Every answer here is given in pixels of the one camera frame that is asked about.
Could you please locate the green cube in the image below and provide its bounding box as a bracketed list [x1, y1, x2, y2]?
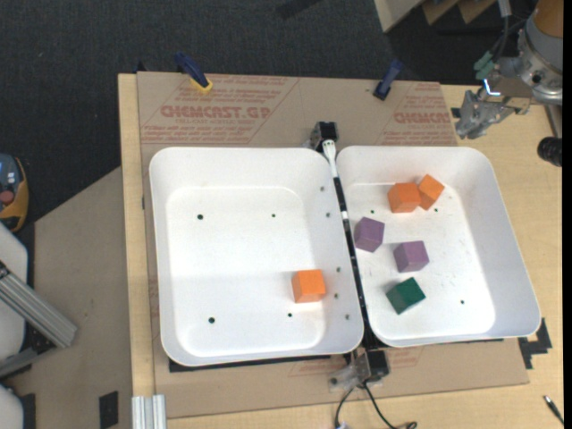
[384, 276, 427, 316]

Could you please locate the black cylinder on white bracket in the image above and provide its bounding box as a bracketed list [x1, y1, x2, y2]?
[537, 103, 564, 168]

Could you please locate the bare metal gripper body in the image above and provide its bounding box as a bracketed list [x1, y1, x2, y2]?
[484, 55, 564, 115]

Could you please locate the black block with thin wires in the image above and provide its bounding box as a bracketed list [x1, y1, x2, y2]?
[314, 121, 340, 146]
[362, 349, 391, 383]

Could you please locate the orange cube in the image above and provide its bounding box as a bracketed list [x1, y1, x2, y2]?
[417, 173, 446, 212]
[290, 268, 327, 305]
[386, 181, 423, 215]

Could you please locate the thin black and white rod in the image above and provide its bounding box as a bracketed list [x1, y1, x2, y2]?
[322, 139, 373, 349]

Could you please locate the white plastic tray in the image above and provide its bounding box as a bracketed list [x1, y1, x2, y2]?
[147, 146, 365, 368]
[334, 144, 543, 349]

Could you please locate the brown cardboard board red print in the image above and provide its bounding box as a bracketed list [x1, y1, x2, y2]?
[135, 70, 531, 420]

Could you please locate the purple cube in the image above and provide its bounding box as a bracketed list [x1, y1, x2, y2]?
[353, 215, 386, 254]
[392, 240, 431, 274]

